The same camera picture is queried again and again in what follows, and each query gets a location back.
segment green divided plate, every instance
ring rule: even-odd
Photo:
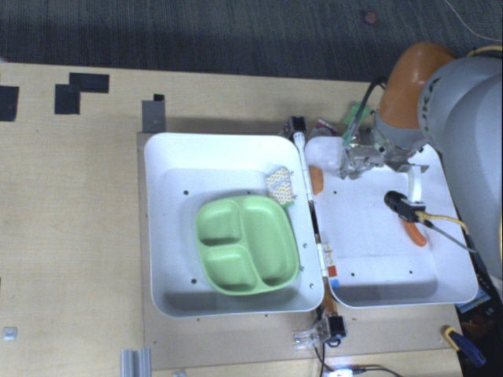
[[[226,295],[254,295],[288,285],[299,253],[285,210],[265,196],[218,199],[196,216],[204,275]]]

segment yellow cable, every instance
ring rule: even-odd
[[[417,211],[416,212],[417,219],[419,219],[421,222],[427,221],[427,220],[438,220],[438,221],[450,221],[458,224],[461,228],[463,228],[464,232],[469,235],[470,232],[468,231],[468,228],[466,227],[466,224],[459,219],[448,217],[446,215],[432,215],[428,214],[423,211]]]
[[[471,57],[484,52],[503,52],[503,46],[490,45],[490,46],[479,47],[478,49],[470,51],[470,53],[467,54],[466,56]]]

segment brown object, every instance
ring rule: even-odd
[[[309,167],[309,176],[311,178],[313,194],[316,196],[323,191],[323,170],[319,167]]]
[[[441,45],[420,42],[398,59],[379,103],[379,116],[389,126],[418,129],[417,102],[431,74],[456,57]]]
[[[421,232],[417,228],[416,224],[413,222],[406,222],[403,219],[402,222],[410,239],[419,247],[423,247],[426,244],[426,237],[421,235]]]

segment white cable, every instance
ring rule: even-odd
[[[478,36],[479,38],[486,39],[488,41],[495,41],[495,42],[501,42],[501,39],[496,39],[496,38],[489,38],[487,36],[483,36],[481,34],[477,34],[475,31],[473,31],[461,18],[461,16],[457,13],[456,9],[453,7],[452,4],[450,4],[447,0],[443,0],[449,7],[450,9],[453,10],[453,13],[456,14],[456,17],[461,21],[461,23],[468,29],[473,35]]]

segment wooden table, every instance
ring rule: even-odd
[[[80,115],[55,115],[55,84],[68,84],[70,72],[110,75],[109,92],[82,93]],[[118,375],[120,351],[145,344],[137,167],[142,101],[165,96],[169,131],[276,134],[290,115],[304,115],[311,125],[318,118],[341,123],[366,88],[28,64],[0,64],[0,86],[20,88],[16,121],[0,122],[0,328],[18,328],[16,340],[0,341],[0,375],[27,377]],[[378,99],[374,93],[370,104]],[[348,337],[346,349],[329,351],[330,364],[461,375],[440,335],[445,324],[459,329],[453,306],[339,308]],[[237,350],[249,352],[250,361],[261,351],[259,345]],[[225,364],[224,353],[206,351],[213,363]],[[194,364],[195,354],[188,348],[179,363]],[[281,351],[263,356],[267,362],[185,371],[188,377],[308,377],[319,370],[309,351],[288,361]]]

